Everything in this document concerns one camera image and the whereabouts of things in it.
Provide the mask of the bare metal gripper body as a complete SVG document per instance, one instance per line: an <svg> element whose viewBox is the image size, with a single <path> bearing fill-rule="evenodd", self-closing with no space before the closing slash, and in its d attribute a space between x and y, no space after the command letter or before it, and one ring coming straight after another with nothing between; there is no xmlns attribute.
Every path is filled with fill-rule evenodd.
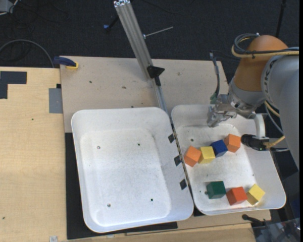
<svg viewBox="0 0 303 242"><path fill-rule="evenodd" d="M255 107L253 105L249 105L231 94L220 94L217 97L214 108L217 114L220 111L235 111L237 112L237 116L239 115L245 119L253 119L256 116Z"/></svg>

